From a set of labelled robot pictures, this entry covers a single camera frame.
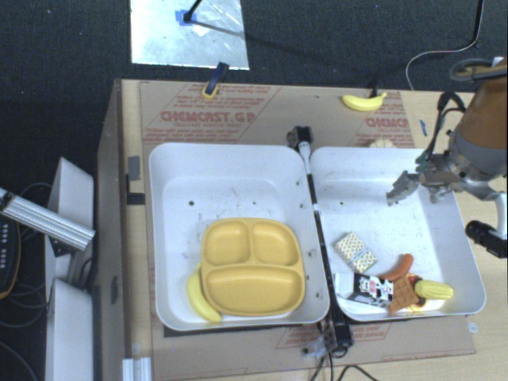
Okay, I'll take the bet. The white plastic tray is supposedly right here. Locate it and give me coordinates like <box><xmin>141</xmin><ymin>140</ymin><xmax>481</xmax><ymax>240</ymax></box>
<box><xmin>148</xmin><ymin>141</ymin><xmax>332</xmax><ymax>332</ymax></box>
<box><xmin>309</xmin><ymin>145</ymin><xmax>487</xmax><ymax>325</ymax></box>

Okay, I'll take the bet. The black and white milk carton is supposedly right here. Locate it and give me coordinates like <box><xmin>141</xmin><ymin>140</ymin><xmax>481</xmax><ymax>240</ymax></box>
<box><xmin>334</xmin><ymin>272</ymin><xmax>395</xmax><ymax>309</ymax></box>

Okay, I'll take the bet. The brown cardboard board red print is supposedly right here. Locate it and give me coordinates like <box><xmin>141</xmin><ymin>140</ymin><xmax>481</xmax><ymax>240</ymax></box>
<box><xmin>138</xmin><ymin>79</ymin><xmax>477</xmax><ymax>372</ymax></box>

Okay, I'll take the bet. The yellow patterned small carton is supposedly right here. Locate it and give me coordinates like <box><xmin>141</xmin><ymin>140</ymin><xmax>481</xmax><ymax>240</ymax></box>
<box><xmin>333</xmin><ymin>230</ymin><xmax>379</xmax><ymax>275</ymax></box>

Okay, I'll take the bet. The yellow divided plate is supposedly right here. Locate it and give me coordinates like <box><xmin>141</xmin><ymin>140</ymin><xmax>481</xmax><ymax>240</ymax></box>
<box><xmin>200</xmin><ymin>217</ymin><xmax>306</xmax><ymax>318</ymax></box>

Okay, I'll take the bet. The orange sausage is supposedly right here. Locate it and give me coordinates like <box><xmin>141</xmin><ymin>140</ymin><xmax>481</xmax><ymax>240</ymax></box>
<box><xmin>379</xmin><ymin>252</ymin><xmax>415</xmax><ymax>283</ymax></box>

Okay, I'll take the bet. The black cylinder on white bracket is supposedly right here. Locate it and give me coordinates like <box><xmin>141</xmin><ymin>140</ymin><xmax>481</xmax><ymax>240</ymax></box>
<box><xmin>464</xmin><ymin>190</ymin><xmax>508</xmax><ymax>260</ymax></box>

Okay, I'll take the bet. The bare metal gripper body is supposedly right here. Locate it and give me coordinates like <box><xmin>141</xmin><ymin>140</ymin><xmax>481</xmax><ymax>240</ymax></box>
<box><xmin>416</xmin><ymin>152</ymin><xmax>502</xmax><ymax>201</ymax></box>

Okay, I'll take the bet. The thin black and white rod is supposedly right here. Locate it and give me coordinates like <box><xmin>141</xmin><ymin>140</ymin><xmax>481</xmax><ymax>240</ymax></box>
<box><xmin>299</xmin><ymin>140</ymin><xmax>339</xmax><ymax>325</ymax></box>

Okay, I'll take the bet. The yellow banana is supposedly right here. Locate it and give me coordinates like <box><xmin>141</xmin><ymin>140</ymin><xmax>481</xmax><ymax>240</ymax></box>
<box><xmin>186</xmin><ymin>262</ymin><xmax>223</xmax><ymax>325</ymax></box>
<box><xmin>341</xmin><ymin>91</ymin><xmax>388</xmax><ymax>114</ymax></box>

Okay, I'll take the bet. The black block with thin wires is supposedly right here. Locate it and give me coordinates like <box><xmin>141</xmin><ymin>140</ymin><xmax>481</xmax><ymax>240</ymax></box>
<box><xmin>317</xmin><ymin>318</ymin><xmax>354</xmax><ymax>357</ymax></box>
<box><xmin>287</xmin><ymin>125</ymin><xmax>315</xmax><ymax>151</ymax></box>

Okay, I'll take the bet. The brown waffle biscuit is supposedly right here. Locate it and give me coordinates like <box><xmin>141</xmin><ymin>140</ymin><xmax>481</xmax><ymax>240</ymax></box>
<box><xmin>386</xmin><ymin>275</ymin><xmax>422</xmax><ymax>315</ymax></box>

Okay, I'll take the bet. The yellow corn cob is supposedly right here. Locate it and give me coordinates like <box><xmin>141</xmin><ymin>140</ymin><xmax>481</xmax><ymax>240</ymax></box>
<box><xmin>414</xmin><ymin>277</ymin><xmax>455</xmax><ymax>302</ymax></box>

